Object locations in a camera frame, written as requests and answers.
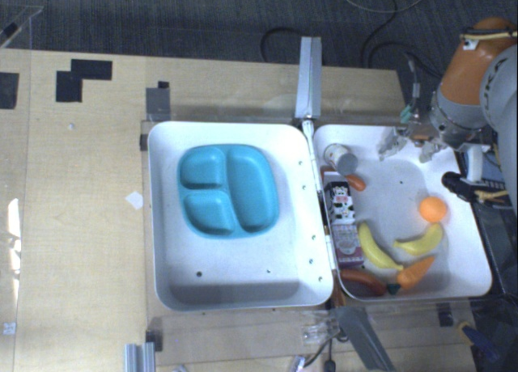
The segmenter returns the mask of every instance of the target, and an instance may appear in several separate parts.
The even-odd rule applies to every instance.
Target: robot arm
[[[422,147],[420,160],[451,147],[469,158],[467,176],[447,173],[443,184],[467,201],[499,195],[484,187],[482,131],[498,133],[499,161],[506,189],[516,213],[516,26],[489,18],[464,35],[427,112],[413,111],[407,128],[382,144],[380,159],[398,151],[408,138]]]
[[[480,104],[487,123],[498,133],[503,178],[516,213],[516,44],[501,52],[484,74]]]

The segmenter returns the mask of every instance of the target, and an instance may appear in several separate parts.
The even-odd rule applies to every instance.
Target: blue divided plate
[[[202,235],[263,234],[278,220],[278,195],[268,160],[247,145],[188,150],[178,164],[185,221]]]

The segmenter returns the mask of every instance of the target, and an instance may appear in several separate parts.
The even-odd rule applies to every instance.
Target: silver can
[[[324,160],[340,175],[350,175],[358,167],[358,158],[344,145],[334,143],[325,148]]]

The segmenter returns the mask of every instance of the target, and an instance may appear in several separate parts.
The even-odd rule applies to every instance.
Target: yellow banana
[[[427,231],[418,239],[413,241],[394,241],[393,246],[405,250],[412,256],[421,256],[436,248],[443,239],[443,227],[440,224],[432,224]]]
[[[395,268],[402,270],[403,266],[397,264],[376,244],[372,238],[371,230],[366,222],[362,222],[358,227],[359,243],[362,246],[363,254],[378,268]]]

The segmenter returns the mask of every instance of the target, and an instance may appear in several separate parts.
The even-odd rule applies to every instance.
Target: orange fruit
[[[446,215],[447,210],[444,201],[437,197],[426,197],[419,204],[419,213],[429,222],[439,222]]]

